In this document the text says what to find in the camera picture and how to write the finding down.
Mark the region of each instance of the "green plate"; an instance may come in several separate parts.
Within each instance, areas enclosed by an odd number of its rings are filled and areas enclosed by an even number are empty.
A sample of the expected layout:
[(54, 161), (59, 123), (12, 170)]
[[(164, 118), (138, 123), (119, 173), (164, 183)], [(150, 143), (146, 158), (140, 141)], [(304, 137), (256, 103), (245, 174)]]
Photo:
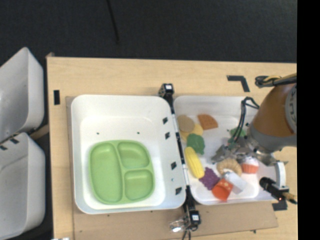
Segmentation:
[(108, 205), (142, 201), (155, 189), (150, 154), (133, 140), (94, 145), (89, 152), (89, 177), (94, 196)]

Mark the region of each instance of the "cupcake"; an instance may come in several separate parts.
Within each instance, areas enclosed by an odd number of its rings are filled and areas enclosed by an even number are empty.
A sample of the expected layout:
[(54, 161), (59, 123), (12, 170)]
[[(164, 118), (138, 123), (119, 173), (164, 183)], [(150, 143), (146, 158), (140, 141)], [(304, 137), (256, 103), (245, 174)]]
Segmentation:
[(259, 169), (259, 162), (253, 156), (248, 156), (241, 164), (242, 172), (246, 174), (255, 174)]

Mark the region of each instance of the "wooden table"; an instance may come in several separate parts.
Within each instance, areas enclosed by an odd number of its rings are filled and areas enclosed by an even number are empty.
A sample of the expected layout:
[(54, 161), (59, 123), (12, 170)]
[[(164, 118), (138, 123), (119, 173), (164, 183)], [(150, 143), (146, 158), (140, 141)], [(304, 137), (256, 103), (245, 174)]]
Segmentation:
[[(255, 77), (286, 76), (297, 71), (295, 63), (215, 62), (153, 59), (47, 57), (47, 91), (50, 132), (52, 209), (54, 238), (71, 240), (181, 239), (168, 223), (183, 214), (173, 210), (88, 215), (73, 201), (69, 157), (66, 97), (82, 94), (157, 95), (163, 83), (174, 86), (174, 97), (250, 96), (258, 104), (270, 88), (257, 88)], [(250, 92), (227, 76), (244, 76)], [(276, 152), (286, 165), (286, 183), (296, 194), (297, 148)], [(272, 202), (197, 205), (202, 224), (192, 233), (201, 240), (298, 239), (298, 206), (273, 211)]]

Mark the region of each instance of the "white bin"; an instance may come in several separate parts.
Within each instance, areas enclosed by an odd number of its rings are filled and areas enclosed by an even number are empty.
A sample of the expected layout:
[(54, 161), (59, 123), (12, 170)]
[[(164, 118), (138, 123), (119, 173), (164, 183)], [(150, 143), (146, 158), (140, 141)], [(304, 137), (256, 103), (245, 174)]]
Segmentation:
[(44, 117), (43, 77), (26, 47), (0, 67), (0, 240), (45, 216), (45, 153), (27, 134)]

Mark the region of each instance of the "yellow toy food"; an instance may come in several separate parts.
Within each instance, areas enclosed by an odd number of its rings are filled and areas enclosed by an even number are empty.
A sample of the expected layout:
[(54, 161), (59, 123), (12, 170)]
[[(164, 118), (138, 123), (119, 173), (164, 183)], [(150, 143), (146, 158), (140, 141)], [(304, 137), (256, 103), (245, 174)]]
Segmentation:
[(188, 165), (188, 168), (190, 169), (194, 177), (196, 177), (197, 179), (200, 179), (203, 176), (205, 176), (205, 170), (201, 164), (201, 161), (196, 151), (192, 147), (188, 146), (185, 148), (184, 156), (185, 156), (186, 164)]

